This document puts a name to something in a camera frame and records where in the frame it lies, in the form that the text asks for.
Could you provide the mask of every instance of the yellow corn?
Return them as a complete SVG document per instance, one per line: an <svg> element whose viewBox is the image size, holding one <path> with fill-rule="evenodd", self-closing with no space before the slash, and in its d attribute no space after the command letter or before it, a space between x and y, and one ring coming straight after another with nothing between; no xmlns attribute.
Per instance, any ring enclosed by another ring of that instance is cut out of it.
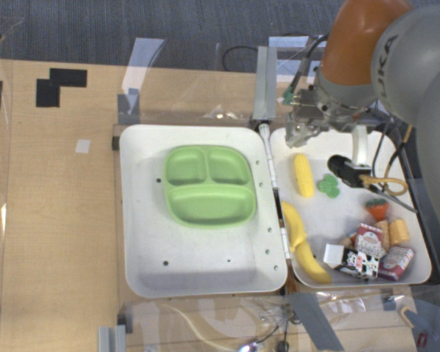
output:
<svg viewBox="0 0 440 352"><path fill-rule="evenodd" d="M389 224L389 243L391 246L409 241L409 232L402 219L396 219Z"/></svg>
<svg viewBox="0 0 440 352"><path fill-rule="evenodd" d="M305 154L297 154L293 163L298 191L303 197L312 197L315 194L315 184L308 158Z"/></svg>

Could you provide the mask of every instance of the cardboard box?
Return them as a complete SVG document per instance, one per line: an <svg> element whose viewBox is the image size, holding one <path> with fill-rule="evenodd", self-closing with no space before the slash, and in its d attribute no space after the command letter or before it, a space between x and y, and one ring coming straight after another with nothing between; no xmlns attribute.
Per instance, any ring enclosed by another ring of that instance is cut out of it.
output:
<svg viewBox="0 0 440 352"><path fill-rule="evenodd" d="M381 245L382 240L383 230L361 223L357 228L355 249L374 258L382 258L386 254L386 250Z"/></svg>
<svg viewBox="0 0 440 352"><path fill-rule="evenodd" d="M411 262L414 252L410 248L392 246L381 260L378 275L381 278L397 281Z"/></svg>
<svg viewBox="0 0 440 352"><path fill-rule="evenodd" d="M372 280L378 275L380 260L341 245L326 244L323 261L334 270L356 278Z"/></svg>

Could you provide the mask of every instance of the floor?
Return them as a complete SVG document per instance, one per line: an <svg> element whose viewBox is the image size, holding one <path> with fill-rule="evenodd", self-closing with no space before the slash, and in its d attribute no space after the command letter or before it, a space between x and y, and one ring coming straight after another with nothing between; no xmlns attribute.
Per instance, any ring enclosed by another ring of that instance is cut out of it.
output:
<svg viewBox="0 0 440 352"><path fill-rule="evenodd" d="M212 57L208 45L265 45L270 36L289 32L325 34L343 1L0 0L0 23L23 19L2 56L126 65L135 38L152 37L177 43L170 66L202 69ZM416 7L440 4L410 1Z"/></svg>

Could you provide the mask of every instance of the yellow banana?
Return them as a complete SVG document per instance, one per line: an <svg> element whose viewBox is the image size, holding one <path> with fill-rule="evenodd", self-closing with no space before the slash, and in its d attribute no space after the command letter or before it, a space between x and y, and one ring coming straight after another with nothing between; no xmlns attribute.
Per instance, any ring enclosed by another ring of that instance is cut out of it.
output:
<svg viewBox="0 0 440 352"><path fill-rule="evenodd" d="M301 267L311 279L323 285L331 283L330 275L317 262L307 241L304 241L298 245L295 251Z"/></svg>
<svg viewBox="0 0 440 352"><path fill-rule="evenodd" d="M296 253L300 266L316 282L321 284L331 283L331 277L313 256L307 242L307 233L298 211L287 202L282 202L282 211L285 223L290 228L290 250Z"/></svg>
<svg viewBox="0 0 440 352"><path fill-rule="evenodd" d="M307 233L305 232L300 214L290 203L282 202L282 211L285 224L290 230L290 250L294 252L295 248L307 239Z"/></svg>

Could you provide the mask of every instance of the green plate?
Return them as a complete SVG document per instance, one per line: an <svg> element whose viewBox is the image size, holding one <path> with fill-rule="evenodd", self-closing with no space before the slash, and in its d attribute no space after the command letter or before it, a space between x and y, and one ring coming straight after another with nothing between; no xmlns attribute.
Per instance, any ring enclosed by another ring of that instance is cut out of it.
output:
<svg viewBox="0 0 440 352"><path fill-rule="evenodd" d="M230 227L256 213L256 191L246 158L224 146L181 146L164 162L169 213L191 227Z"/></svg>

